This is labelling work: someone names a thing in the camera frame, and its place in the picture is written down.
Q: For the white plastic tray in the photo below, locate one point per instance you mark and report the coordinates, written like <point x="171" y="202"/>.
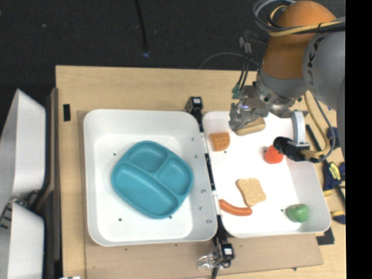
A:
<point x="279" y="185"/>
<point x="104" y="214"/>

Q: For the orange sausage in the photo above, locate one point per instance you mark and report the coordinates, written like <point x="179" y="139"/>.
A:
<point x="235" y="209"/>

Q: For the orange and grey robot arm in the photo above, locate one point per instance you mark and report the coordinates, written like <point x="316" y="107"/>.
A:
<point x="293" y="48"/>

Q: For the black cylinder on white bracket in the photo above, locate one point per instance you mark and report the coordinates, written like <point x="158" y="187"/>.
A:
<point x="290" y="148"/>

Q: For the orange waffle biscuit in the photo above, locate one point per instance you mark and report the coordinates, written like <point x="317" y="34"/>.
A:
<point x="220" y="141"/>

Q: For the green apple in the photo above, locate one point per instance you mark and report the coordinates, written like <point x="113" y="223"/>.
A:
<point x="298" y="213"/>

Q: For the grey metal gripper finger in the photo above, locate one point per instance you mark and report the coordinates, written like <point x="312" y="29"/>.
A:
<point x="236" y="121"/>
<point x="253" y="118"/>

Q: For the blue divided plate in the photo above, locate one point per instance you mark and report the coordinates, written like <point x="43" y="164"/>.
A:
<point x="151" y="179"/>

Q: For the red orange tomato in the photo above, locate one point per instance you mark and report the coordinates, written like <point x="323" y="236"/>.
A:
<point x="272" y="157"/>

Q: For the tan bread roll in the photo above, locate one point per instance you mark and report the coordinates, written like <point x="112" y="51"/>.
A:
<point x="255" y="129"/>

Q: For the pale bread slice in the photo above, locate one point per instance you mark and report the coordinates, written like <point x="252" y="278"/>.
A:
<point x="251" y="192"/>

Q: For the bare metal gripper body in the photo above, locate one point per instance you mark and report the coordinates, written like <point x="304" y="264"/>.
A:
<point x="261" y="102"/>

